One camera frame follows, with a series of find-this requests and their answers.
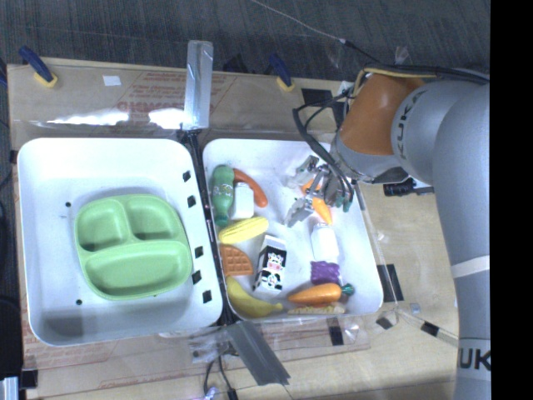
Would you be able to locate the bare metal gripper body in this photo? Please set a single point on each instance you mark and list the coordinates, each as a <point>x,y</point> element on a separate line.
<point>333,183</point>

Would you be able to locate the small orange yellow carrot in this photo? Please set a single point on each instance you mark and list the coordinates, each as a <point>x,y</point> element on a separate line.
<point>322,210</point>

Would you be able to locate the tall white bottle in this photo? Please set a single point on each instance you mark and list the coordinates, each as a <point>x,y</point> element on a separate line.
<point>325,242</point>

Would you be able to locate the purple grapes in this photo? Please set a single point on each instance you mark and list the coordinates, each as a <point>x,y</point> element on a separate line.
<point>325,272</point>

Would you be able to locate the yellow corn cob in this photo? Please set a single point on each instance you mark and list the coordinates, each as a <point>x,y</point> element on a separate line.
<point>243,230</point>

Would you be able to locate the green divided plate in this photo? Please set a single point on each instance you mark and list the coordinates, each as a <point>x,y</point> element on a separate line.
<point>133,248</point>

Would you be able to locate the black cylinder on white bracket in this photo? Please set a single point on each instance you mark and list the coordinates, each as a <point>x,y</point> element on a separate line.
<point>399,188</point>

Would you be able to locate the cow print milk carton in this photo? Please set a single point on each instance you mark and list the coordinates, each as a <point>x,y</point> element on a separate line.
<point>270,265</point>

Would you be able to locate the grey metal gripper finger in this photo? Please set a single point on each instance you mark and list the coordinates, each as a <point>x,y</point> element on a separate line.
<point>299,211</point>
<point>308,166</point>

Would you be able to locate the orange waffle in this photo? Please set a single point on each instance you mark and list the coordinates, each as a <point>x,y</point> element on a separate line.
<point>235,261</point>

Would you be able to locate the brown cardboard board red print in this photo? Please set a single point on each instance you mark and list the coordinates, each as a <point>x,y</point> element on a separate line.
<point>416,240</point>

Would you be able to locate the orange sausage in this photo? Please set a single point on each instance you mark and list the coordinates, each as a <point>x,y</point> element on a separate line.
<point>256,188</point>

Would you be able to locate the yellow banana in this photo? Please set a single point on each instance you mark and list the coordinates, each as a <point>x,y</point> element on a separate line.
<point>245,302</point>

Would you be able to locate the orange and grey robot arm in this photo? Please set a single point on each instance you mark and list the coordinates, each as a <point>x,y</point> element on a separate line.
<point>449,148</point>

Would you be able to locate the white plastic tray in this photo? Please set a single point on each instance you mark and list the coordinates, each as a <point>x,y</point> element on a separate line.
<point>125,161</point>
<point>291,240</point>

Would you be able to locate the orange carrot green top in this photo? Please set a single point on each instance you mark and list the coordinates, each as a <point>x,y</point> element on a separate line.
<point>316,294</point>

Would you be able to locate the yellow pizza slice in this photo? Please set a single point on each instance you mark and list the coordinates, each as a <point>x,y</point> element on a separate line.
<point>318,309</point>

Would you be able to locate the green bottle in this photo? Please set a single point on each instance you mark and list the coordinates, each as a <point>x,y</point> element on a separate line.
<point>222,190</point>

